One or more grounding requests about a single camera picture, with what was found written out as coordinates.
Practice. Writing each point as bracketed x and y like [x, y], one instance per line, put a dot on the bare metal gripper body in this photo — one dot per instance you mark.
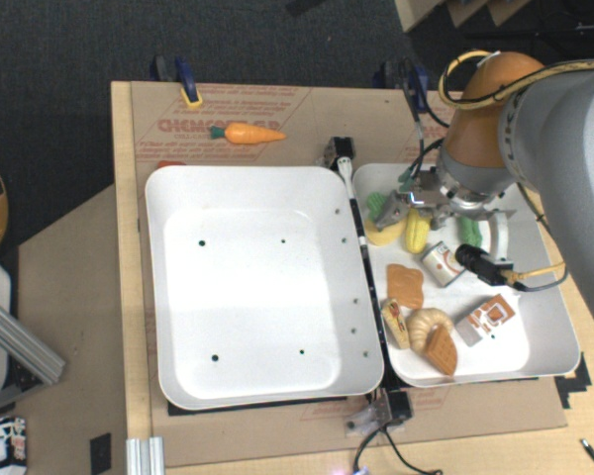
[428, 191]

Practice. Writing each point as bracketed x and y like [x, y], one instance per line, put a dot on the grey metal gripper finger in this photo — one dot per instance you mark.
[438, 218]
[390, 212]

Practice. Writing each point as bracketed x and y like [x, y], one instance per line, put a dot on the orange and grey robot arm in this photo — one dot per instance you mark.
[549, 131]

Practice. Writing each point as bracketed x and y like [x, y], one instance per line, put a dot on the green leafy toy vegetable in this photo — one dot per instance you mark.
[375, 205]

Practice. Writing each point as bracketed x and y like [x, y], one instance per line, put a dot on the pale yellow round toy food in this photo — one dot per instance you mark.
[383, 236]

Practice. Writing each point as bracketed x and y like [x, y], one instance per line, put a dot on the yellow corn cob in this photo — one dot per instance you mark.
[417, 235]

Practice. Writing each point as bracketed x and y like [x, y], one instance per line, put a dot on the thin black and white rod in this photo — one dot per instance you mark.
[362, 238]

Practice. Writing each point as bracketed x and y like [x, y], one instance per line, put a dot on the small white can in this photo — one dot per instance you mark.
[440, 265]

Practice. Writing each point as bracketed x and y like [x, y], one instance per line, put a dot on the orange toy bread slice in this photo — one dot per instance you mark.
[405, 285]

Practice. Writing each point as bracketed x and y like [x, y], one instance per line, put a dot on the tan croissant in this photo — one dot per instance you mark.
[423, 322]

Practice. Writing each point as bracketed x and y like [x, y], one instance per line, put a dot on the white and orange carton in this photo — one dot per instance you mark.
[487, 317]

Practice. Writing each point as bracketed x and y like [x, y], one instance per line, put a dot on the yellow pizza slice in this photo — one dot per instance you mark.
[395, 323]

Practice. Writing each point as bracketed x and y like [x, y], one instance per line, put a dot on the orange waffle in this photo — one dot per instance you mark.
[443, 351]

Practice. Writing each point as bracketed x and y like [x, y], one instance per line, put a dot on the brown cardboard board red print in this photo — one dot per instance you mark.
[297, 112]

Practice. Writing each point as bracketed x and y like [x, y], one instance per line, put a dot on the white plastic tray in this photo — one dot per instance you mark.
[257, 290]
[534, 334]

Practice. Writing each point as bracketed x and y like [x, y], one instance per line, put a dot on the orange carrot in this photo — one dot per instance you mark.
[250, 133]

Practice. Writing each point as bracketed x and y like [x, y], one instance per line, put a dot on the black and white carton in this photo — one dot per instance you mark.
[7, 441]

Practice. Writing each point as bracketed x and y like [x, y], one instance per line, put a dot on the black cylinder on white bracket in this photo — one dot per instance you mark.
[482, 262]

